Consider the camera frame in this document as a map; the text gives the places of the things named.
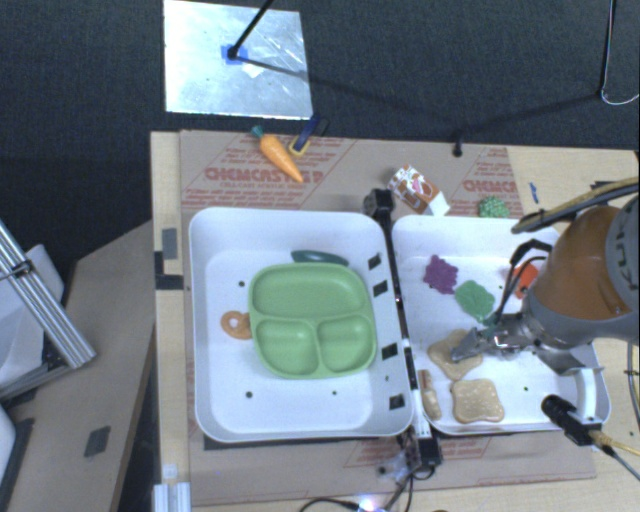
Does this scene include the green divided plate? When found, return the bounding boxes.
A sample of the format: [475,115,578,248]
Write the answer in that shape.
[247,261,379,380]

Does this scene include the black cylinder on white bracket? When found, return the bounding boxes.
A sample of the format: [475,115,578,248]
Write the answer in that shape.
[541,366,609,447]

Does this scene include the purple grapes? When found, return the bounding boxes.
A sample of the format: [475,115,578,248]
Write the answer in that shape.
[422,254,460,296]

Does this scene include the white and brown carton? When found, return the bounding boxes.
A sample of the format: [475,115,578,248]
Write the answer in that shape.
[386,164,450,218]

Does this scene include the green lettuce leaf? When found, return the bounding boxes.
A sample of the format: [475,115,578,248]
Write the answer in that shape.
[453,279,497,324]

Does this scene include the orange carrot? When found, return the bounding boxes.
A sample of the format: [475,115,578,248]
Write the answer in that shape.
[250,124,306,185]

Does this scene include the thin black and white rod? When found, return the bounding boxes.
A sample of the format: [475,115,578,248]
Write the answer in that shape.
[378,209,429,442]

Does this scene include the white plastic tray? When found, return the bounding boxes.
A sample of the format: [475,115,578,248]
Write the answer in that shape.
[187,205,416,445]
[390,214,613,436]

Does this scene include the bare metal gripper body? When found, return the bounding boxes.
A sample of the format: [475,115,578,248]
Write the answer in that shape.
[478,314,540,355]

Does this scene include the orange toy piece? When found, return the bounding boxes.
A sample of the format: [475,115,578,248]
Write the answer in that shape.
[511,261,541,300]

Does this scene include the tan bread slice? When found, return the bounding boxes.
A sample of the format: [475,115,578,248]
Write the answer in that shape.
[450,378,506,425]
[426,328,485,383]

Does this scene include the black block with thin wires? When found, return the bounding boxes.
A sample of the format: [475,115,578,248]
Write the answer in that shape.
[362,187,397,220]
[398,433,445,477]

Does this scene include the dark green oval toy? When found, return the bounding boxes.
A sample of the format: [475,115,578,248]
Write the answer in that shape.
[290,249,351,268]

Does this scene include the green broccoli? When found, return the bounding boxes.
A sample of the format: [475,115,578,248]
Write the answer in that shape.
[476,195,512,220]

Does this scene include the brown cardboard board red print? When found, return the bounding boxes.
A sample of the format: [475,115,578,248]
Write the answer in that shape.
[178,129,599,507]

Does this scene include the orange pretzel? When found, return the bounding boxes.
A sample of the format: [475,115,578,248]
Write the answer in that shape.
[219,309,253,342]

